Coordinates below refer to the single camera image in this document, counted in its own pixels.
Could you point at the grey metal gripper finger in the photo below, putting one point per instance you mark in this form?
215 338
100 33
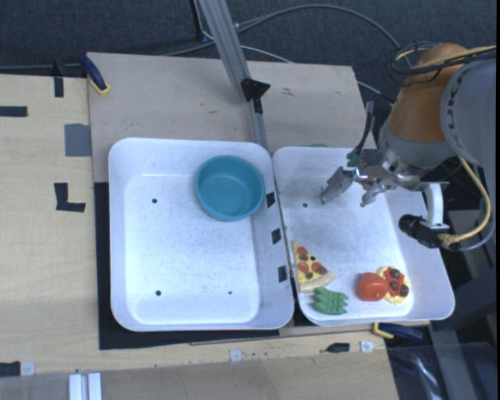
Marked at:
336 183
373 192

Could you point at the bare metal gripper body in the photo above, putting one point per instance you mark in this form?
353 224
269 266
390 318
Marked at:
381 168

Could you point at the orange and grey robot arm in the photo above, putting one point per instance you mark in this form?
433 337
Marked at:
425 111

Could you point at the white plastic tray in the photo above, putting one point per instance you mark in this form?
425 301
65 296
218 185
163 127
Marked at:
350 231
183 244

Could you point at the toy pizza slice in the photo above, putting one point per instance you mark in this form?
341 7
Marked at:
308 267

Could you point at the red toy tomato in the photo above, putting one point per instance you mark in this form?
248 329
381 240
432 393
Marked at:
371 286

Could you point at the round yellow toy pizza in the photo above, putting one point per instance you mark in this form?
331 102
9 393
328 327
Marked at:
398 286

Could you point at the teal bowl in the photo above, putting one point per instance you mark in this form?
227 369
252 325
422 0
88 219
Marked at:
230 188

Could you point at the green toy bean pods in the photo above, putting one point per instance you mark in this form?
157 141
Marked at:
329 301

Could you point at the brown flat board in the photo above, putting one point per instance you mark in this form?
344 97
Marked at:
171 98

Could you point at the black cylinder on white bracket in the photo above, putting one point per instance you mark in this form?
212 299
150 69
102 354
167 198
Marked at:
421 227

